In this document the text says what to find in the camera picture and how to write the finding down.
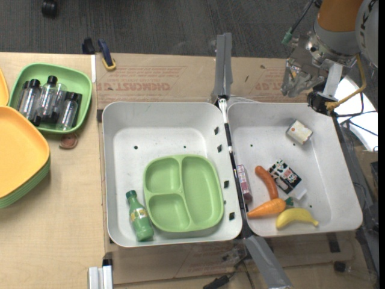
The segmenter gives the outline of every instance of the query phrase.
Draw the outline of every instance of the bottle label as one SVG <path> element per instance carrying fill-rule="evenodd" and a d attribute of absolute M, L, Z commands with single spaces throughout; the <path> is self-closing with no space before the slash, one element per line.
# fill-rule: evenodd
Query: bottle label
<path fill-rule="evenodd" d="M 133 212 L 130 214 L 130 221 L 134 222 L 136 219 L 143 219 L 145 217 L 148 217 L 146 209 L 144 208 L 137 208 L 134 209 Z"/>

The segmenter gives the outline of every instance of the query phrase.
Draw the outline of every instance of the chair wheel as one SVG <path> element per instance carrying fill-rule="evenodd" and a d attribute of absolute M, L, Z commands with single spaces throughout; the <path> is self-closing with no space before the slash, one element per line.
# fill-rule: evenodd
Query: chair wheel
<path fill-rule="evenodd" d="M 58 10 L 57 3 L 55 1 L 44 0 L 42 5 L 42 13 L 47 16 L 56 16 Z"/>

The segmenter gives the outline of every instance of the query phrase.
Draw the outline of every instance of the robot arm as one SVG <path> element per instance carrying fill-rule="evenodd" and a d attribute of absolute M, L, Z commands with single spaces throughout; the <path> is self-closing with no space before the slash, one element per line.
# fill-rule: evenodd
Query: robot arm
<path fill-rule="evenodd" d="M 362 53 L 378 67 L 378 0 L 323 0 L 313 29 L 297 39 L 286 60 L 281 92 L 289 97 L 312 89 L 307 96 L 317 112 L 330 115 L 340 80 Z"/>

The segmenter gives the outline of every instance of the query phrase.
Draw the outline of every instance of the gray floor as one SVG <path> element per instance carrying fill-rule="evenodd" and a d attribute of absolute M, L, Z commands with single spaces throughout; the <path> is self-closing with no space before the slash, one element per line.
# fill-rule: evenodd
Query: gray floor
<path fill-rule="evenodd" d="M 111 52 L 213 55 L 217 34 L 233 35 L 233 57 L 286 58 L 281 44 L 309 0 L 56 0 L 56 18 L 43 0 L 0 0 L 0 51 L 81 54 L 91 37 Z M 310 30 L 312 7 L 296 33 Z M 377 106 L 377 86 L 367 94 Z"/>

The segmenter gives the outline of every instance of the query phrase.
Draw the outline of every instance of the yellow cable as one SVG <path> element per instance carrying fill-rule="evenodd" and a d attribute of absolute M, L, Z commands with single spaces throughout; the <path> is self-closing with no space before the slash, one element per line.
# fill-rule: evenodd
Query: yellow cable
<path fill-rule="evenodd" d="M 357 57 L 357 65 L 359 66 L 359 70 L 360 70 L 360 74 L 361 74 L 362 86 L 358 90 L 354 91 L 352 94 L 350 94 L 349 96 L 339 100 L 338 102 L 325 102 L 326 109 L 328 111 L 333 111 L 339 105 L 341 105 L 342 103 L 344 103 L 347 100 L 351 99 L 354 95 L 357 95 L 357 94 L 361 93 L 366 88 L 366 78 L 365 78 L 365 73 L 364 73 L 363 68 L 362 68 L 360 54 L 357 54 L 356 57 Z"/>

